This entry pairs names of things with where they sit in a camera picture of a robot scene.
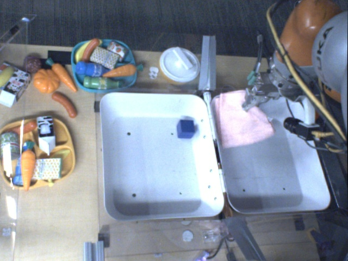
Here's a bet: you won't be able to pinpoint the patterned carton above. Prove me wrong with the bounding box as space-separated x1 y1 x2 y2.
32 157 63 181
89 46 121 71

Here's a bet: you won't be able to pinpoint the orange pumpkin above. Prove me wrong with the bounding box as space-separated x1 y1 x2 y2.
33 68 61 94

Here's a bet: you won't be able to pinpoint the black cylinder on white bracket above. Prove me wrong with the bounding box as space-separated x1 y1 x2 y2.
283 96 320 141

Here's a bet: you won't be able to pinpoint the orange carrot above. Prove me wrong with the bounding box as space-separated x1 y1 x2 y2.
102 63 144 79
45 58 79 93
20 141 37 192

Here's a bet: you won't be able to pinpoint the green patterned can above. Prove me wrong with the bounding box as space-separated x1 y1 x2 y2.
0 132 21 178

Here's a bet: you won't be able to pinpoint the blue cube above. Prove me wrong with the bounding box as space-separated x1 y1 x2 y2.
176 117 197 140

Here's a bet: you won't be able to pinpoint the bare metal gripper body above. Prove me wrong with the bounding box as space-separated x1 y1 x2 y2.
251 71 287 103

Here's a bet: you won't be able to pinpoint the white plastic tray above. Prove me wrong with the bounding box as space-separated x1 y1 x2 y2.
210 90 332 215
99 92 225 222

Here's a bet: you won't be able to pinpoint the white can with orange print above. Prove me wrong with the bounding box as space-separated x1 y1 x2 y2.
106 41 129 63

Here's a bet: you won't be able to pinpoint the yellow-green toy fruit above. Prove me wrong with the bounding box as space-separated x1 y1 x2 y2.
0 66 15 88

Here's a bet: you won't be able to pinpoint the clear plastic bottle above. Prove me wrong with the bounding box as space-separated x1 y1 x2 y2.
202 223 232 245

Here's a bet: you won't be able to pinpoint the dark purple grapes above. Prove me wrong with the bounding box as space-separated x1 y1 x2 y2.
22 54 42 74

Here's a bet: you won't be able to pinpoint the green bottle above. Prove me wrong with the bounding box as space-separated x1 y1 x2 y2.
83 76 121 90

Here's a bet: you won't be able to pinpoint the yellow banana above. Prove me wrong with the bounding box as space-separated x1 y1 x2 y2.
51 148 72 160
74 39 103 64

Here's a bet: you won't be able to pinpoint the yellow divided plate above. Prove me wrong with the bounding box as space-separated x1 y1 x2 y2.
0 118 76 189

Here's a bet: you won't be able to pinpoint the pink cloth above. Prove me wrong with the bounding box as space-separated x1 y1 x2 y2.
214 89 276 149

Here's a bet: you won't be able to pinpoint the yellow tub with white lid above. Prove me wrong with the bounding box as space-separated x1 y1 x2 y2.
158 46 201 86

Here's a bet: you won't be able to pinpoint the blue divided plate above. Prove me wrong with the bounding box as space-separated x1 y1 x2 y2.
71 38 138 93

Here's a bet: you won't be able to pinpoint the white milk carton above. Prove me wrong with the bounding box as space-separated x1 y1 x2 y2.
0 61 32 109
36 115 57 156

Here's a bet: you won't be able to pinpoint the orange sausage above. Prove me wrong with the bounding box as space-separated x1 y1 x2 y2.
82 38 101 63
11 119 38 135
51 91 78 119

